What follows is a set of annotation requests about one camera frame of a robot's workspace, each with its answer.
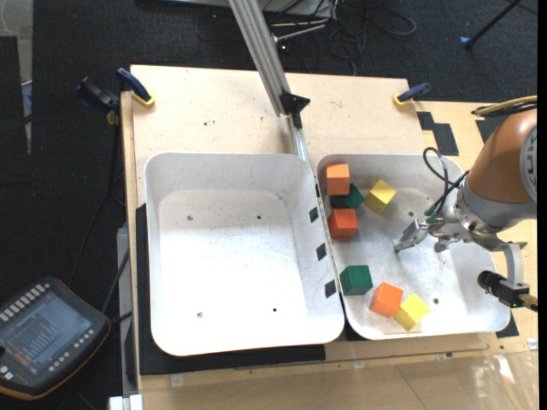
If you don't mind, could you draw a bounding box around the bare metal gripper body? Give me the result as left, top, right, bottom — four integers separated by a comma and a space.
425, 202, 508, 251

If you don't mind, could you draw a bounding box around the white plastic tray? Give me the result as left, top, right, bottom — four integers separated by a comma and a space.
315, 152, 513, 342
143, 151, 346, 357

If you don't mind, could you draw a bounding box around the yellow cube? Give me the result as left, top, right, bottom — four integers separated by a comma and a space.
392, 292, 432, 332
362, 179, 398, 215

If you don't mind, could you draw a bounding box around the orange cube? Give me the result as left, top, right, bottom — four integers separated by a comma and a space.
368, 281, 405, 319
325, 162, 352, 196

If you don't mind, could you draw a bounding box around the dark green cube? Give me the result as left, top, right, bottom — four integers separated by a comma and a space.
338, 264, 374, 296
329, 182, 366, 210

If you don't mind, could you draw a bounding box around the red cube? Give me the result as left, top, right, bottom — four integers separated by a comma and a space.
326, 208, 360, 240

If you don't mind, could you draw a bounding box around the pale wood board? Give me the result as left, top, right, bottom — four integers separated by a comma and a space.
128, 63, 491, 392

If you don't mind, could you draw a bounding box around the black cylinder on white bracket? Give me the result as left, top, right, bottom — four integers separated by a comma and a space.
477, 241, 532, 309

